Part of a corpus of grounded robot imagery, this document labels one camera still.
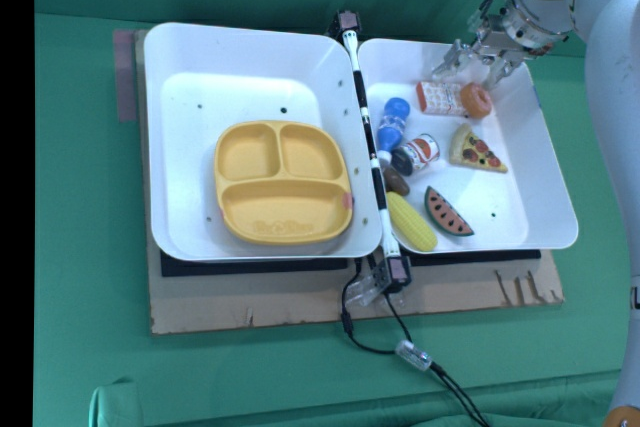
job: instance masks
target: toy pizza slice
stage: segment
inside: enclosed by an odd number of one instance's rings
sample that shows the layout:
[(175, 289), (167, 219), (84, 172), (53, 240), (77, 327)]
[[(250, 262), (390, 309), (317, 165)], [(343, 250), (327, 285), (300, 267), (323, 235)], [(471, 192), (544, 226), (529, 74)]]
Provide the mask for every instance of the toy pizza slice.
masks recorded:
[(453, 135), (449, 148), (449, 161), (452, 164), (474, 169), (500, 173), (508, 171), (507, 166), (493, 153), (489, 145), (473, 132), (468, 123), (460, 125)]

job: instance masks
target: toy donut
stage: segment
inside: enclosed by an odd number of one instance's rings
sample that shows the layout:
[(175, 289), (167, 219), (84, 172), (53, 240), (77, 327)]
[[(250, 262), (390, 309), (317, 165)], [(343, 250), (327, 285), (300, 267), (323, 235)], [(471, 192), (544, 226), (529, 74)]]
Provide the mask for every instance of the toy donut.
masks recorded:
[(460, 90), (460, 101), (472, 118), (484, 118), (491, 112), (491, 97), (476, 82), (470, 82)]

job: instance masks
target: yellow divided plate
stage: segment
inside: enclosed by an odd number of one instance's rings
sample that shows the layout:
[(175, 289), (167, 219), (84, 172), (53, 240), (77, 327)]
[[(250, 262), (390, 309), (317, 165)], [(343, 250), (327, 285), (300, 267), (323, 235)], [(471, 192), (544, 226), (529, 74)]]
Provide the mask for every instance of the yellow divided plate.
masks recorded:
[(227, 228), (258, 244), (322, 242), (351, 221), (349, 176), (338, 145), (313, 125), (239, 123), (215, 150), (218, 205)]

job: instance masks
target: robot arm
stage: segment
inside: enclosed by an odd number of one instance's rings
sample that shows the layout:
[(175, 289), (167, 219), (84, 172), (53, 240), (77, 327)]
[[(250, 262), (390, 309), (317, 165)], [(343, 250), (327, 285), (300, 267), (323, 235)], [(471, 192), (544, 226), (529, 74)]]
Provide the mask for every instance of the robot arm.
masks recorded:
[(456, 40), (434, 78), (479, 59), (489, 66), (483, 85), (491, 89), (570, 32), (586, 43), (589, 109), (622, 214), (631, 271), (627, 349), (604, 425), (640, 425), (640, 149), (623, 137), (640, 134), (640, 0), (506, 0), (500, 15), (487, 14), (483, 5), (479, 23), (470, 27), (473, 43)]

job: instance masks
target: white plastic tray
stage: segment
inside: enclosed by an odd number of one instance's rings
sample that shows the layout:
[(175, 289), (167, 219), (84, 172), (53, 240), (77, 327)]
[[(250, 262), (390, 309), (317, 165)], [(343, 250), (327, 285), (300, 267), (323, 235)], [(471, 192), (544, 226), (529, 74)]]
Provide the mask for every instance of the white plastic tray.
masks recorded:
[[(469, 237), (454, 237), (434, 228), (438, 236), (435, 251), (570, 246), (578, 235), (578, 223), (528, 68), (520, 66), (491, 91), (494, 109), (486, 118), (423, 114), (416, 84), (428, 80), (448, 48), (436, 43), (372, 39), (362, 43), (358, 52), (372, 126), (379, 124), (386, 101), (399, 96), (412, 109), (405, 139), (427, 132), (440, 146), (439, 160), (407, 178), (411, 192), (406, 199), (428, 220), (424, 194), (431, 185), (475, 231)], [(481, 81), (487, 71), (486, 66), (474, 62), (444, 81)], [(449, 164), (451, 136), (464, 122), (505, 162), (509, 168), (506, 174)], [(397, 238), (414, 250), (401, 235)]]
[[(158, 246), (188, 261), (358, 257), (381, 224), (349, 57), (315, 35), (167, 23), (144, 40), (150, 222)], [(353, 194), (350, 226), (328, 242), (268, 246), (224, 226), (214, 179), (220, 134), (247, 121), (315, 125), (341, 149)]]

